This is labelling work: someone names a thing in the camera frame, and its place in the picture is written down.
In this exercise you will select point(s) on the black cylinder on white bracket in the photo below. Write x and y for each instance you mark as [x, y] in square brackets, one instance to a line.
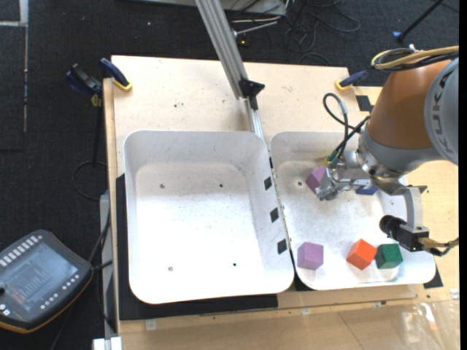
[405, 230]

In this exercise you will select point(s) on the green cube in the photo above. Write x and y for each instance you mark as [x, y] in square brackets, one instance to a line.
[389, 256]

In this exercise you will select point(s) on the white plastic tray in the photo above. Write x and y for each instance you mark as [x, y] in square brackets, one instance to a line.
[197, 224]
[335, 224]

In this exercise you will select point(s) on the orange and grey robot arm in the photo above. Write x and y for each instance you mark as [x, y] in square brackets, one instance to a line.
[405, 115]

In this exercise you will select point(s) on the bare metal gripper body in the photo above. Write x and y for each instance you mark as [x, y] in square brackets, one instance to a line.
[359, 176]

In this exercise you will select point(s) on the orange cube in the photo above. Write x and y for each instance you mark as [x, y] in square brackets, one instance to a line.
[360, 254]

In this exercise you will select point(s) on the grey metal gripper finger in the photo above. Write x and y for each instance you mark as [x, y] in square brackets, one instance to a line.
[330, 173]
[324, 192]

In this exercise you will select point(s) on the purple cube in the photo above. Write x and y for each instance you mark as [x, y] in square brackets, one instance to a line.
[314, 178]
[309, 256]

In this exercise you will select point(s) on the pale wood board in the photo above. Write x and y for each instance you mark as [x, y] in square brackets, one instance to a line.
[189, 97]

